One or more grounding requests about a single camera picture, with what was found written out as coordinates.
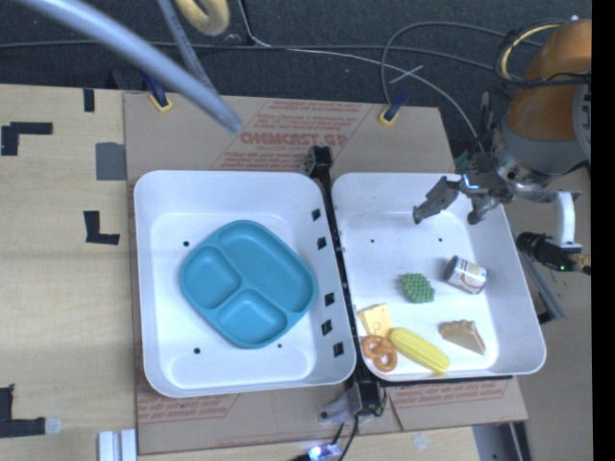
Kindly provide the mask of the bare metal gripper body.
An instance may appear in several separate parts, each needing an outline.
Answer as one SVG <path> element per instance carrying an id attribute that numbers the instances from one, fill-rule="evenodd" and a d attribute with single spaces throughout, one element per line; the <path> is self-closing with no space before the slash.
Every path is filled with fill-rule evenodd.
<path id="1" fill-rule="evenodd" d="M 471 197 L 482 197 L 507 203 L 523 198 L 536 203 L 554 199 L 549 189 L 549 175 L 529 170 L 512 157 L 498 158 L 494 154 L 475 154 L 461 174 L 460 190 Z"/>

